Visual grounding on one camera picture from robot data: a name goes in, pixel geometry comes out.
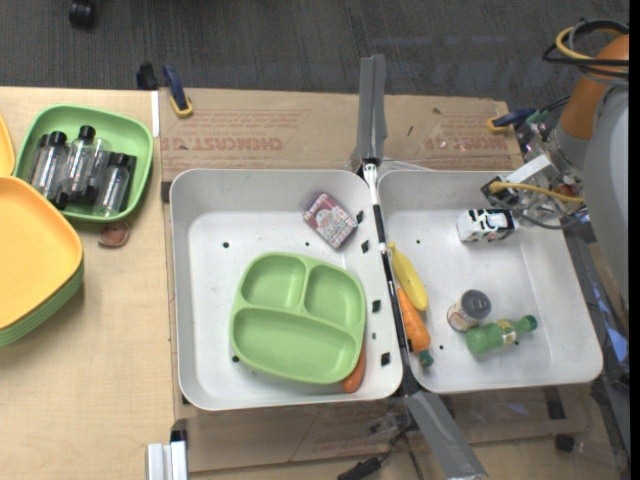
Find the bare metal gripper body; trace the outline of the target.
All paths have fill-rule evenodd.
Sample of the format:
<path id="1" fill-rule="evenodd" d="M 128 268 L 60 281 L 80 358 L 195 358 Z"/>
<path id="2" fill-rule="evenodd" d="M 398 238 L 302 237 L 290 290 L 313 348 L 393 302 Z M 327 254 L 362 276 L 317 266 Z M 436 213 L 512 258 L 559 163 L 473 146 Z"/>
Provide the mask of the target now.
<path id="1" fill-rule="evenodd" d="M 585 145 L 560 128 L 531 120 L 517 137 L 524 161 L 517 169 L 517 218 L 572 222 L 585 209 Z"/>

